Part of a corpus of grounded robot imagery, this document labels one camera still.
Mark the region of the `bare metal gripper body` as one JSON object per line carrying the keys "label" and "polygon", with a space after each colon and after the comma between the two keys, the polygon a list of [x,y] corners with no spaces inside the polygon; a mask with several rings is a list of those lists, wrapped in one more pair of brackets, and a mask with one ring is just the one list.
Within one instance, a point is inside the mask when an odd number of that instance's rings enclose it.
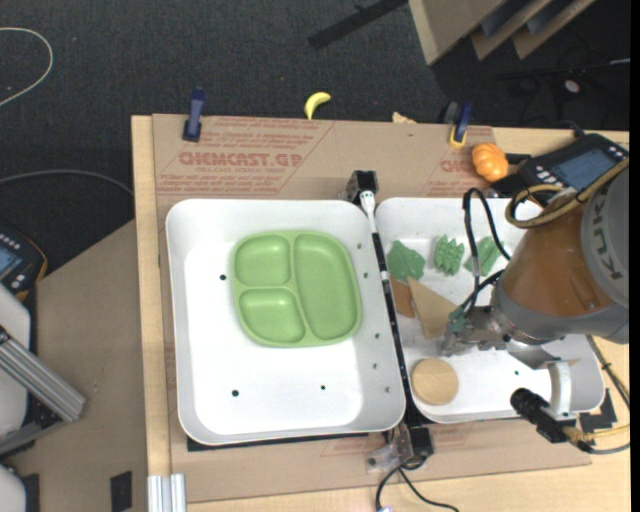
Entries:
{"label": "bare metal gripper body", "polygon": [[466,344],[466,351],[482,340],[503,340],[504,348],[511,340],[507,328],[500,323],[500,311],[493,306],[462,307],[451,313],[451,332]]}

